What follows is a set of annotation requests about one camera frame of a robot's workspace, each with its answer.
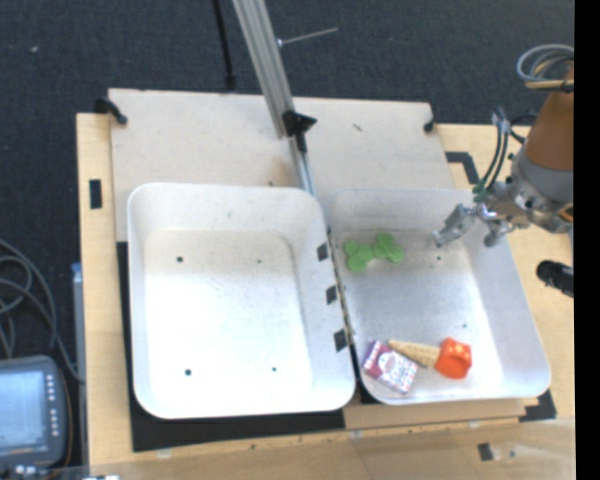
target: green object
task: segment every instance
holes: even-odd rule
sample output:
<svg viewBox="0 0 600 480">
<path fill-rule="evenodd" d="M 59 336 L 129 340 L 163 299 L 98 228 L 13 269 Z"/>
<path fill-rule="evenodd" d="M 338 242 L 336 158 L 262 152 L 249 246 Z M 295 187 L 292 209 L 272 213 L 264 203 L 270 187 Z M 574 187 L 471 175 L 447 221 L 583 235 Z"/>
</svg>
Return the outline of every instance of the green object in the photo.
<svg viewBox="0 0 600 480">
<path fill-rule="evenodd" d="M 404 250 L 389 233 L 378 233 L 372 245 L 347 240 L 344 252 L 347 255 L 347 267 L 352 272 L 362 272 L 376 258 L 392 263 L 400 263 L 404 258 Z"/>
</svg>

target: electronic device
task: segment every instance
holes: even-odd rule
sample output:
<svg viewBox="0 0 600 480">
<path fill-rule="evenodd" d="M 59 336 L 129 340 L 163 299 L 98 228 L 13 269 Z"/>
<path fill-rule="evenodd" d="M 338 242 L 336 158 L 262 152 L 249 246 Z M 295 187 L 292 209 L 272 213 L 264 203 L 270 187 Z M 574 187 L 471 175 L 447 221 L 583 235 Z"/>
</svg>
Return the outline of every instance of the electronic device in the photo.
<svg viewBox="0 0 600 480">
<path fill-rule="evenodd" d="M 0 470 L 46 468 L 67 449 L 67 397 L 47 356 L 0 360 Z"/>
</svg>

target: black bracket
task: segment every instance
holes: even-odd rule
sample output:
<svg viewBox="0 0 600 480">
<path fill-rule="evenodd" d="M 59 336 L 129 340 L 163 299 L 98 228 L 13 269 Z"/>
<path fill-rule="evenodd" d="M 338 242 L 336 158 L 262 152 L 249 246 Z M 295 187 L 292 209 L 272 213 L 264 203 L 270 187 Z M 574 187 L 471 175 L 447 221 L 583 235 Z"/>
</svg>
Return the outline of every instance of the black bracket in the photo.
<svg viewBox="0 0 600 480">
<path fill-rule="evenodd" d="M 109 98 L 98 98 L 95 104 L 96 114 L 111 113 L 120 124 L 127 124 L 127 116 L 120 112 L 120 109 Z"/>
<path fill-rule="evenodd" d="M 282 115 L 282 121 L 289 137 L 295 137 L 298 144 L 298 150 L 303 153 L 307 152 L 307 141 L 304 134 L 317 123 L 317 119 L 313 117 L 303 116 L 293 110 L 287 110 Z"/>
</svg>

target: small box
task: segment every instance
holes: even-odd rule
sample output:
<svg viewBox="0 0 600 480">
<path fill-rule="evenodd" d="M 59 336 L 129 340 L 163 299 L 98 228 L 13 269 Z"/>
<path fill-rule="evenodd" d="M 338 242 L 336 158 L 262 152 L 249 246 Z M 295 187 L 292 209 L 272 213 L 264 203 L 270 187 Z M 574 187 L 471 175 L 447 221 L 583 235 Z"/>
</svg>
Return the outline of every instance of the small box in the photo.
<svg viewBox="0 0 600 480">
<path fill-rule="evenodd" d="M 418 365 L 376 340 L 369 346 L 362 371 L 389 389 L 406 395 L 418 372 Z"/>
</svg>

